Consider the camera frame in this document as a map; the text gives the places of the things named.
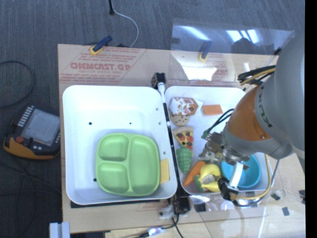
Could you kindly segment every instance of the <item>blue bowl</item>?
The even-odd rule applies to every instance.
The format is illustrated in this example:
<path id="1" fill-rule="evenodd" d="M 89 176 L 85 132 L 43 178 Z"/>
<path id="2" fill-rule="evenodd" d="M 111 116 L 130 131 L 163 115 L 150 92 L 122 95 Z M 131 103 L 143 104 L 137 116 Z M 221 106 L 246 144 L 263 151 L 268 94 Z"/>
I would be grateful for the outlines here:
<path id="1" fill-rule="evenodd" d="M 250 188 L 255 186 L 261 178 L 261 169 L 258 160 L 256 157 L 251 155 L 250 159 L 246 162 L 242 162 L 249 166 L 248 169 L 243 170 L 241 174 L 238 187 L 240 188 Z M 221 174 L 223 177 L 228 180 L 231 179 L 233 172 L 233 165 L 226 163 L 225 161 L 221 162 Z"/>

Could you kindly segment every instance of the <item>robotic arm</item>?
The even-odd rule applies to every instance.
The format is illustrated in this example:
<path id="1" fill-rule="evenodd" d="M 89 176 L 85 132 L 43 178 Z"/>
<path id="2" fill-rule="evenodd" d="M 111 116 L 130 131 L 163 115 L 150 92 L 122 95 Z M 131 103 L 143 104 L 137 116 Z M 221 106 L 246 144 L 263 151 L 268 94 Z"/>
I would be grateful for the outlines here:
<path id="1" fill-rule="evenodd" d="M 305 33 L 283 48 L 274 74 L 241 99 L 221 136 L 210 135 L 206 148 L 220 144 L 223 159 L 234 165 L 230 182 L 218 182 L 225 199 L 229 196 L 221 187 L 231 187 L 237 193 L 242 169 L 247 168 L 241 162 L 251 155 L 262 152 L 282 159 L 296 153 L 305 159 L 304 78 Z"/>

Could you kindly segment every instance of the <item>wooden table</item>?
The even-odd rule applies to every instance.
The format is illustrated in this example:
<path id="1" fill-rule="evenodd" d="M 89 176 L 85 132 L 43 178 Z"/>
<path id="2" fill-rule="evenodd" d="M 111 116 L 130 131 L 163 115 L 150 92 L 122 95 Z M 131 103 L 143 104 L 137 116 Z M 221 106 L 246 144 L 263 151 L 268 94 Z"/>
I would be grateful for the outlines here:
<path id="1" fill-rule="evenodd" d="M 61 125 L 61 168 L 63 221 L 70 231 L 106 232 L 107 238 L 135 237 L 150 227 L 169 226 L 171 220 L 160 220 L 159 209 L 168 205 L 159 202 L 72 207 L 65 188 L 65 142 L 62 94 L 75 84 L 150 86 L 155 72 L 164 72 L 168 84 L 238 86 L 236 75 L 250 69 L 275 63 L 277 58 L 260 55 L 210 54 L 210 61 L 201 64 L 193 52 L 142 50 L 104 47 L 99 56 L 89 54 L 88 46 L 59 45 L 59 105 Z M 188 80 L 183 68 L 217 68 L 212 80 Z M 269 159 L 274 169 L 276 160 Z M 305 237 L 305 204 L 299 195 L 305 190 L 305 175 L 295 154 L 282 159 L 269 194 L 258 207 L 238 208 L 215 195 L 207 211 L 191 211 L 182 216 L 178 228 L 187 237 Z M 280 195 L 275 200 L 270 194 Z M 161 237 L 178 237 L 176 228 L 167 229 Z"/>

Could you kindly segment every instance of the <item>orange block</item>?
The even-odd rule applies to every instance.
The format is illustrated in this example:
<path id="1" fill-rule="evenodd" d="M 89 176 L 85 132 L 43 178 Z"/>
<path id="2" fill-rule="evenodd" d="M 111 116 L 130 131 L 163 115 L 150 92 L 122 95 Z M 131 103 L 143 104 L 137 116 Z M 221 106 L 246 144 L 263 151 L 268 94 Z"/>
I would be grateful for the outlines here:
<path id="1" fill-rule="evenodd" d="M 212 115 L 219 115 L 222 114 L 222 108 L 220 105 L 203 105 L 203 110 L 205 115 L 212 116 Z"/>

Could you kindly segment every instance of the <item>gray floor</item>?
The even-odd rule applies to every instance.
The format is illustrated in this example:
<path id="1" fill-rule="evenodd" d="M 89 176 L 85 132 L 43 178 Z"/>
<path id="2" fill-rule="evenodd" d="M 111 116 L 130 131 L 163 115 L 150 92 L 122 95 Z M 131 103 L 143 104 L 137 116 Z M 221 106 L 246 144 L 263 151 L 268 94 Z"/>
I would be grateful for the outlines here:
<path id="1" fill-rule="evenodd" d="M 112 0 L 112 3 L 116 12 L 131 17 L 138 25 L 134 48 L 169 50 L 176 18 L 296 34 L 305 28 L 305 0 Z M 109 14 L 108 0 L 0 0 L 0 62 L 25 63 L 36 79 L 27 98 L 0 108 L 1 140 L 15 113 L 26 103 L 58 111 L 58 43 L 81 45 L 111 35 L 110 46 L 130 46 L 136 33 L 132 21 Z M 0 106 L 6 106 L 24 96 L 31 79 L 21 64 L 0 66 Z M 0 193 L 13 193 L 1 195 L 0 237 L 49 237 L 49 223 L 62 221 L 60 199 L 55 197 L 58 193 L 38 180 L 28 181 L 21 175 L 17 162 L 30 176 L 60 189 L 59 157 L 37 162 L 13 159 L 3 149 L 0 153 L 0 162 L 15 169 L 0 166 Z M 31 183 L 42 192 L 25 191 L 32 188 Z"/>

